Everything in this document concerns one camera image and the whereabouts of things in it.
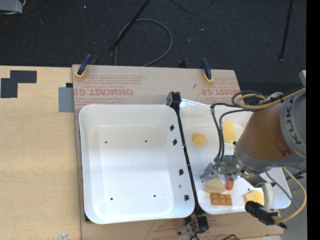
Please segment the black bracket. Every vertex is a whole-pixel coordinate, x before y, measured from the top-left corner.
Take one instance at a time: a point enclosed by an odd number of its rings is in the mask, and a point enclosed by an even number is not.
[[[181,98],[180,92],[171,91],[166,98],[167,106],[169,106],[170,108],[172,108],[175,111],[177,119],[178,119],[179,130],[180,130],[182,146],[183,146],[183,151],[184,151],[184,157],[185,157],[186,165],[188,167],[188,172],[189,172],[189,177],[190,177],[190,182],[191,182],[191,187],[192,187],[192,192],[193,192],[193,197],[194,197],[194,203],[195,203],[194,212],[195,212],[196,223],[198,224],[198,233],[203,233],[209,229],[209,224],[207,221],[207,217],[205,215],[203,215],[203,210],[201,209],[201,207],[199,205],[195,181],[194,181],[194,177],[193,177],[193,174],[191,171],[191,165],[190,165],[190,160],[189,160],[189,156],[188,156],[184,130],[182,127],[182,121],[181,121],[181,117],[180,117],[180,103],[181,103],[181,101],[182,101],[182,98]]]
[[[179,68],[188,69],[189,68],[189,60],[188,58],[184,58],[182,61],[179,62]]]

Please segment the cable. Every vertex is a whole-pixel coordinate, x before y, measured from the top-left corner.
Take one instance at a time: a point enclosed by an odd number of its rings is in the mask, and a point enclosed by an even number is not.
[[[19,16],[21,16],[21,15],[30,14],[30,13],[33,13],[34,11],[38,10],[39,8],[41,8],[41,7],[42,7],[45,3],[47,3],[48,1],[49,1],[49,0],[45,0],[45,1],[44,1],[42,4],[40,4],[38,7],[36,7],[35,9],[32,9],[32,10],[30,10],[30,11],[27,11],[27,12],[22,12],[22,13],[16,13],[16,12],[14,12],[14,13],[11,13],[11,12],[8,12],[8,13],[0,13],[0,16],[3,16],[3,17],[5,17],[5,16],[8,16],[8,17],[11,17],[11,16],[13,16],[13,17],[19,17]],[[21,19],[22,19],[22,18],[19,17],[19,18],[14,22],[13,26],[11,26],[10,29],[5,30],[5,31],[3,31],[3,32],[0,32],[0,36],[3,36],[3,35],[5,35],[5,34],[9,33],[10,31],[12,31],[12,30],[17,26],[18,21],[20,21]]]
[[[273,182],[275,182],[275,184],[277,184],[277,186],[283,191],[283,193],[285,193],[285,195],[290,199],[290,201],[293,204],[294,208],[297,210],[298,207],[297,207],[296,203],[294,202],[294,200],[289,195],[289,193],[277,181],[275,181],[267,171],[265,172],[265,174],[269,177],[270,180],[272,180]],[[298,214],[298,217],[299,217],[298,223],[296,225],[294,225],[294,226],[287,226],[286,229],[291,230],[291,229],[297,228],[301,223],[301,215],[300,215],[300,213]]]
[[[286,216],[284,218],[281,218],[279,216],[273,216],[272,219],[277,222],[278,224],[279,223],[284,223],[290,219],[292,219],[294,216],[296,216],[297,214],[299,214],[302,209],[305,207],[306,203],[307,203],[307,192],[305,190],[305,188],[300,184],[300,182],[285,168],[283,167],[282,168],[288,175],[289,177],[302,189],[303,191],[303,196],[304,196],[304,199],[303,199],[303,202],[302,204],[300,205],[300,207],[295,211],[293,212],[292,214],[290,214],[289,216]]]
[[[272,107],[278,103],[281,103],[281,102],[284,102],[298,94],[301,94],[303,92],[306,91],[306,86],[303,86],[303,87],[300,87],[300,88],[297,88],[293,91],[290,91],[290,92],[287,92],[287,93],[284,93],[284,94],[281,94],[279,95],[278,97],[276,98],[273,98],[273,97],[270,97],[270,101],[264,103],[264,104],[257,104],[257,105],[247,105],[247,104],[242,104],[241,101],[242,100],[245,100],[247,98],[250,98],[250,97],[253,97],[253,96],[256,96],[258,98],[263,98],[263,95],[260,95],[257,93],[247,93],[241,97],[238,97],[236,98],[239,94],[243,94],[242,92],[238,92],[236,93],[233,97],[232,97],[232,101],[234,101],[234,104],[236,104],[236,106],[238,107],[241,107],[241,108],[244,108],[244,109],[248,109],[248,110],[261,110],[261,109],[265,109],[265,108],[269,108],[269,107]]]
[[[239,95],[244,95],[244,94],[256,94],[256,95],[263,96],[264,99],[267,98],[267,97],[266,97],[263,93],[261,93],[261,92],[254,91],[254,90],[243,90],[243,91],[237,92],[235,95],[232,96],[232,98],[231,98],[232,104],[235,105],[236,107],[239,107],[239,105],[236,103],[235,99],[236,99],[237,96],[239,96]]]
[[[220,161],[222,161],[222,159],[224,158],[224,155],[225,155],[225,140],[224,140],[224,134],[223,134],[223,127],[222,127],[222,118],[223,118],[225,115],[228,115],[228,114],[231,114],[231,113],[236,113],[236,112],[242,112],[242,111],[246,111],[246,110],[245,110],[245,109],[231,110],[231,111],[228,111],[228,112],[223,113],[223,114],[220,116],[219,126],[220,126],[220,131],[221,131],[221,144],[222,144]]]
[[[304,169],[304,170],[300,170],[296,173],[294,173],[292,176],[297,178],[298,176],[302,175],[302,174],[305,174],[307,172],[307,169]],[[291,178],[289,176],[285,177],[286,180],[290,180]]]
[[[231,111],[228,111],[224,114],[222,114],[219,118],[219,124],[217,122],[217,118],[216,118],[216,114],[215,114],[215,106],[216,105],[223,105],[223,106],[227,106],[227,107],[231,107],[231,108],[236,108],[235,105],[231,105],[231,104],[226,104],[226,103],[215,103],[215,104],[212,104],[210,106],[211,108],[211,114],[212,114],[212,117],[213,117],[213,121],[214,121],[214,124],[215,124],[215,127],[217,129],[217,132],[218,132],[218,138],[219,138],[219,150],[218,150],[218,153],[216,154],[216,157],[214,158],[214,162],[218,162],[219,160],[222,161],[222,159],[224,158],[224,153],[225,153],[225,144],[224,144],[224,136],[223,136],[223,132],[222,132],[222,127],[221,126],[221,121],[222,121],[222,118],[227,115],[227,114],[230,114],[230,113],[235,113],[235,112],[240,112],[240,111],[246,111],[245,109],[239,109],[239,110],[231,110]]]
[[[215,2],[215,0],[212,0],[212,2],[209,4],[209,6],[207,6],[206,8],[202,9],[202,10],[199,10],[199,11],[191,11],[191,10],[188,10],[188,9],[185,9],[184,7],[182,7],[179,3],[177,3],[176,1],[174,0],[169,0],[171,1],[172,3],[174,3],[176,6],[180,7],[182,10],[184,10],[185,12],[187,13],[191,13],[191,14],[197,14],[197,13],[202,13],[204,12],[205,10],[209,9],[213,3]]]
[[[240,238],[238,238],[238,237],[237,237],[236,235],[234,235],[234,234],[228,235],[226,238],[221,239],[221,240],[227,240],[227,239],[232,238],[232,237],[234,237],[235,240],[240,240]]]
[[[151,61],[151,62],[149,62],[149,63],[141,66],[141,67],[146,67],[146,66],[149,66],[149,65],[151,65],[151,64],[153,64],[153,63],[161,60],[164,56],[166,56],[166,55],[168,54],[168,52],[171,50],[171,47],[172,47],[172,44],[173,44],[173,38],[172,38],[172,35],[171,35],[171,32],[169,31],[169,29],[168,29],[165,25],[163,25],[162,23],[160,23],[160,22],[158,22],[158,21],[155,21],[155,20],[153,20],[153,19],[148,19],[148,18],[140,18],[140,19],[137,19],[137,20],[135,21],[135,23],[136,23],[136,22],[142,22],[142,21],[143,21],[143,22],[156,23],[156,24],[162,26],[162,27],[168,32],[168,34],[169,34],[169,36],[170,36],[170,45],[169,45],[169,48],[166,50],[166,52],[165,52],[162,56],[160,56],[159,58],[157,58],[157,59],[155,59],[155,60],[153,60],[153,61]],[[124,28],[121,30],[118,38],[121,36],[122,32],[126,29],[126,27],[127,27],[129,24],[130,24],[130,23],[128,23],[127,25],[124,26]],[[115,49],[114,49],[114,64],[115,64],[115,66],[117,66],[117,48],[118,48],[118,46],[116,46]]]

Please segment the clamp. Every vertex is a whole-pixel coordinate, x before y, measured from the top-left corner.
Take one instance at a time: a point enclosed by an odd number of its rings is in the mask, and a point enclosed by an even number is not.
[[[201,60],[201,66],[200,69],[204,70],[204,79],[207,83],[212,82],[214,79],[211,76],[211,70],[210,70],[210,66],[209,63],[207,62],[207,60],[205,58],[203,58]]]
[[[87,71],[86,67],[87,67],[87,65],[89,65],[89,64],[91,64],[91,65],[97,65],[97,64],[98,64],[98,56],[88,54],[88,55],[84,58],[81,66],[80,66],[79,69],[74,73],[74,75],[75,75],[77,78],[82,78],[82,77],[85,75],[85,73],[86,73],[86,71]]]

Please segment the yellow food item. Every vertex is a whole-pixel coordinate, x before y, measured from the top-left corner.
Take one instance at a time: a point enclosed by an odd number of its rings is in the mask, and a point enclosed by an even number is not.
[[[192,142],[200,148],[202,148],[207,143],[207,138],[202,133],[195,133],[191,138]]]
[[[254,202],[259,203],[261,205],[265,204],[264,194],[262,194],[260,191],[255,190],[255,189],[250,191],[249,193],[245,194],[244,200],[245,200],[245,202],[254,201]]]
[[[226,191],[224,184],[221,182],[219,176],[216,176],[212,179],[208,179],[204,186],[204,191],[208,193],[220,194]]]
[[[236,130],[231,121],[224,121],[222,123],[222,134],[225,142],[233,143],[236,141]]]

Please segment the black tape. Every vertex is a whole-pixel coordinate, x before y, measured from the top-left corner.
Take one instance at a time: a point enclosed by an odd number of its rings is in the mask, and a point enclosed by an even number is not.
[[[10,78],[1,78],[0,98],[17,98],[18,83],[36,82],[37,71],[10,70]]]
[[[11,82],[10,78],[1,78],[1,93],[0,98],[17,98],[18,84]]]

